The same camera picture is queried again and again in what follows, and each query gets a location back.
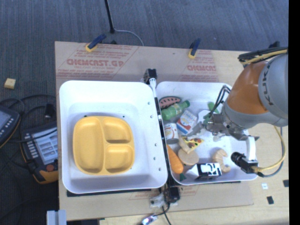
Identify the round tan biscuit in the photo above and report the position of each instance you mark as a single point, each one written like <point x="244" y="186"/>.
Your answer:
<point x="188" y="158"/>

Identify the white and orange can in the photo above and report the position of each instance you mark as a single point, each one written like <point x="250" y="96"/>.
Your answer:
<point x="170" y="132"/>

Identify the black and white carton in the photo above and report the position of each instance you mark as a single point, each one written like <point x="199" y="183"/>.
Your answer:
<point x="207" y="171"/>

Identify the brown cardboard board red print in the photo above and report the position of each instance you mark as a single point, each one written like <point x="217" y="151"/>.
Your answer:
<point x="159" y="60"/>

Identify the green toy vegetable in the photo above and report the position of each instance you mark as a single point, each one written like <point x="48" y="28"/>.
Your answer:
<point x="212" y="106"/>

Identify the pizza slice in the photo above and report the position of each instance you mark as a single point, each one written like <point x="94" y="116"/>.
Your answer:
<point x="191" y="143"/>

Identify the orange carrot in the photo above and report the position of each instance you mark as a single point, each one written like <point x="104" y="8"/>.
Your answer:
<point x="175" y="162"/>

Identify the red white blue carton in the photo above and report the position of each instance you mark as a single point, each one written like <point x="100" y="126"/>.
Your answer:
<point x="186" y="122"/>

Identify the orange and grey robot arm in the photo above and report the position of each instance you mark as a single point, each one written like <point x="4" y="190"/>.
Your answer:
<point x="248" y="95"/>

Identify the yellow divided plate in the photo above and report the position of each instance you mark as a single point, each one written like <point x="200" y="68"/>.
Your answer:
<point x="89" y="144"/>

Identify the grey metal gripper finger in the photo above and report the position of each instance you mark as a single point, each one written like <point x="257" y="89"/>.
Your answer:
<point x="204" y="115"/>
<point x="199" y="127"/>

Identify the tan croissant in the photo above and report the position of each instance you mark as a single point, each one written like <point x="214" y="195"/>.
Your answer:
<point x="220" y="157"/>

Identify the pale yellow cube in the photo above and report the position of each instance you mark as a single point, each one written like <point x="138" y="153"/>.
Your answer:
<point x="9" y="83"/>

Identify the white plastic tray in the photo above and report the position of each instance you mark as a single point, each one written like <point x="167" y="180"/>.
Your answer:
<point x="204" y="95"/>
<point x="112" y="97"/>

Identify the watermelon slice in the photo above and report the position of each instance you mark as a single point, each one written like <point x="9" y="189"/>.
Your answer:
<point x="170" y="101"/>

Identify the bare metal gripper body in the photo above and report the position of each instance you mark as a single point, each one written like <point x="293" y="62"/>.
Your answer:
<point x="219" y="124"/>

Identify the thin black and white rod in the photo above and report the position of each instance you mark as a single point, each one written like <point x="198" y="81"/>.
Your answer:
<point x="157" y="107"/>

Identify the black cylinder on white bracket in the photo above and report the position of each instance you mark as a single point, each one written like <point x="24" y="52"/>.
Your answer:
<point x="243" y="162"/>

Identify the green bottle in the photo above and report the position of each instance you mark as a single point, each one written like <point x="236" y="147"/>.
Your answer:
<point x="172" y="111"/>

